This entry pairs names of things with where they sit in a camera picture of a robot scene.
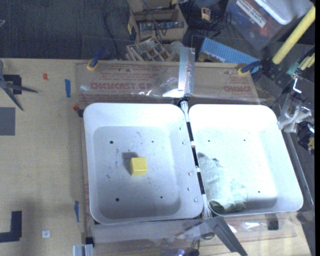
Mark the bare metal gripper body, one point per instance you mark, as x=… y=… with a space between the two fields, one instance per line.
x=305 y=90

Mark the white plastic tray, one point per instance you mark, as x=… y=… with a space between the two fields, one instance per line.
x=240 y=165
x=140 y=195

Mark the thin black and white rod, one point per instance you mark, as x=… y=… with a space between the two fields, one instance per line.
x=190 y=131

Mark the pale green folded cloth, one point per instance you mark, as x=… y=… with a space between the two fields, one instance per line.
x=215 y=182

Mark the brown cardboard board red print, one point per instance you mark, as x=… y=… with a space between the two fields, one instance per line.
x=130 y=75

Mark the yellow cube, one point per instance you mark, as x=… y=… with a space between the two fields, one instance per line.
x=138 y=166

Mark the small white square block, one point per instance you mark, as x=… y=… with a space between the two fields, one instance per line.
x=46 y=233

